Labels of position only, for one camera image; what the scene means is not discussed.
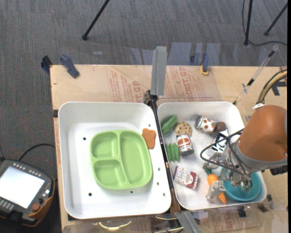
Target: blue clamp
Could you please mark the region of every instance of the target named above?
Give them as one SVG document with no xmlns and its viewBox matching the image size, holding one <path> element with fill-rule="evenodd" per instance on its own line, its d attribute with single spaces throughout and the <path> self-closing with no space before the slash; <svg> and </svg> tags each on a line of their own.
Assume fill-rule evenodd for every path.
<svg viewBox="0 0 291 233">
<path fill-rule="evenodd" d="M 204 53 L 202 64 L 200 65 L 200 73 L 203 75 L 208 75 L 208 54 Z"/>
<path fill-rule="evenodd" d="M 80 73 L 76 70 L 76 67 L 74 66 L 71 58 L 66 55 L 66 54 L 62 54 L 60 56 L 60 62 L 62 63 L 62 65 L 64 65 L 65 67 L 68 68 L 68 73 L 73 77 L 76 78 L 77 76 L 80 75 Z"/>
<path fill-rule="evenodd" d="M 41 68 L 49 75 L 49 66 L 52 65 L 52 62 L 49 60 L 49 57 L 45 55 L 41 62 Z"/>
</svg>

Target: wooden table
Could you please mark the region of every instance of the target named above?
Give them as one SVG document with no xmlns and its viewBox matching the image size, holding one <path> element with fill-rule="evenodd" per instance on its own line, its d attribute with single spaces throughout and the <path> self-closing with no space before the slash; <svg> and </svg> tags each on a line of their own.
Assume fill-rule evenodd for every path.
<svg viewBox="0 0 291 233">
<path fill-rule="evenodd" d="M 52 103 L 54 110 L 54 130 L 56 138 L 56 157 L 58 172 L 58 188 L 61 209 L 62 229 L 74 226 L 77 231 L 87 221 L 68 220 L 63 200 L 62 166 L 60 157 L 60 140 L 57 112 L 62 104 L 68 101 L 101 101 L 101 102 L 142 102 L 143 94 L 150 89 L 152 66 L 114 66 L 114 65 L 75 65 L 80 76 L 73 78 L 62 65 L 50 67 Z M 259 94 L 265 83 L 281 68 L 265 67 L 247 94 L 236 105 L 241 113 L 244 124 L 254 110 Z M 241 93 L 243 84 L 256 73 L 258 67 L 209 67 L 208 75 L 200 73 L 200 66 L 167 66 L 165 93 L 160 96 L 159 103 L 167 101 L 229 101 L 234 102 Z M 269 92 L 265 104 L 275 104 L 287 109 L 287 87 L 278 87 L 280 96 Z M 219 231 L 236 230 L 233 232 L 288 232 L 288 173 L 273 176 L 269 170 L 263 174 L 267 194 L 272 201 L 268 205 L 276 205 L 275 209 L 263 213 L 252 209 L 255 217 L 247 217 L 244 223 L 227 219 L 217 221 Z M 214 221 L 201 222 L 204 232 L 215 232 Z M 146 232 L 149 222 L 138 221 L 137 226 Z"/>
</svg>

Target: brown toy food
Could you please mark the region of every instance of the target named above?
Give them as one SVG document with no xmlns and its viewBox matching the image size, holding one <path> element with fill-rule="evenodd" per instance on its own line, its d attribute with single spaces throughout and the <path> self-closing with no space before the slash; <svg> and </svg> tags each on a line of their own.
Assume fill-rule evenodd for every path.
<svg viewBox="0 0 291 233">
<path fill-rule="evenodd" d="M 187 122 L 179 122 L 175 127 L 176 136 L 187 134 L 192 135 L 192 127 Z"/>
<path fill-rule="evenodd" d="M 145 139 L 147 147 L 149 149 L 153 149 L 155 146 L 155 136 L 156 136 L 155 131 L 144 128 L 142 130 L 142 136 Z"/>
</svg>

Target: black pole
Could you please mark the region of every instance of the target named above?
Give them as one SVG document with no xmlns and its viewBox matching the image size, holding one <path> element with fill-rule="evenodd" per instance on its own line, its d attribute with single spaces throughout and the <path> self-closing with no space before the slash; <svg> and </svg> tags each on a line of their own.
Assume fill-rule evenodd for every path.
<svg viewBox="0 0 291 233">
<path fill-rule="evenodd" d="M 265 35 L 268 35 L 268 33 L 270 32 L 270 30 L 272 29 L 272 27 L 275 25 L 275 23 L 278 21 L 278 19 L 280 18 L 280 16 L 286 10 L 287 7 L 288 7 L 288 3 L 286 3 L 285 7 L 283 7 L 283 9 L 279 12 L 279 14 L 277 15 L 276 19 L 273 21 L 273 23 L 268 28 L 268 30 L 265 31 L 265 33 L 264 33 Z"/>
<path fill-rule="evenodd" d="M 250 0 L 249 2 L 249 12 L 248 12 L 248 20 L 247 20 L 247 29 L 246 29 L 246 39 L 244 41 L 244 44 L 247 46 L 249 44 L 249 28 L 250 28 L 250 19 L 251 19 L 251 10 L 252 10 L 252 3 L 253 0 Z"/>
<path fill-rule="evenodd" d="M 110 0 L 106 0 L 106 1 L 104 2 L 104 4 L 102 5 L 101 9 L 100 9 L 99 12 L 97 13 L 95 19 L 93 20 L 92 24 L 89 26 L 89 28 L 88 28 L 88 30 L 86 31 L 86 33 L 82 36 L 82 39 L 83 39 L 83 40 L 86 40 L 86 39 L 87 39 L 87 35 L 90 33 L 92 27 L 94 26 L 94 24 L 95 24 L 96 21 L 98 20 L 100 14 L 101 14 L 102 11 L 105 9 L 105 7 L 107 6 L 107 4 L 108 4 L 109 1 L 110 1 Z"/>
</svg>

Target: white plastic tray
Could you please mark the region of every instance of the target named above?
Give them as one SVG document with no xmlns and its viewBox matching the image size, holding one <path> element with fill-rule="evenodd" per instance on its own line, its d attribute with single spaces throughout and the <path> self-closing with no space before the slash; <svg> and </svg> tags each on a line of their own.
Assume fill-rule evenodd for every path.
<svg viewBox="0 0 291 233">
<path fill-rule="evenodd" d="M 143 103 L 68 102 L 58 113 L 64 204 L 74 218 L 109 218 L 162 214 L 171 204 L 168 179 L 152 109 Z M 156 131 L 149 149 L 153 175 L 142 187 L 110 190 L 97 184 L 91 167 L 90 141 L 102 131 Z"/>
<path fill-rule="evenodd" d="M 207 182 L 207 173 L 203 169 L 204 160 L 200 158 L 201 151 L 212 144 L 213 136 L 194 128 L 197 115 L 205 116 L 214 121 L 223 121 L 227 125 L 228 134 L 232 134 L 244 127 L 241 115 L 235 105 L 225 101 L 218 102 L 167 102 L 158 108 L 160 122 L 164 122 L 172 115 L 177 115 L 178 121 L 188 122 L 192 127 L 191 141 L 194 147 L 194 153 L 188 156 L 180 156 L 179 161 L 169 162 L 173 174 L 177 165 L 199 174 L 199 181 L 195 190 L 189 189 L 178 183 L 174 183 L 175 192 L 179 204 L 187 210 L 200 210 L 216 207 L 225 207 L 245 203 L 260 202 L 266 197 L 266 187 L 260 172 L 257 175 L 261 180 L 261 192 L 251 201 L 239 202 L 230 200 L 226 196 L 227 204 L 222 204 L 218 198 L 207 199 L 209 184 Z M 163 135 L 165 144 L 176 143 L 176 133 L 171 130 Z M 219 175 L 220 168 L 213 170 L 213 173 Z"/>
</svg>

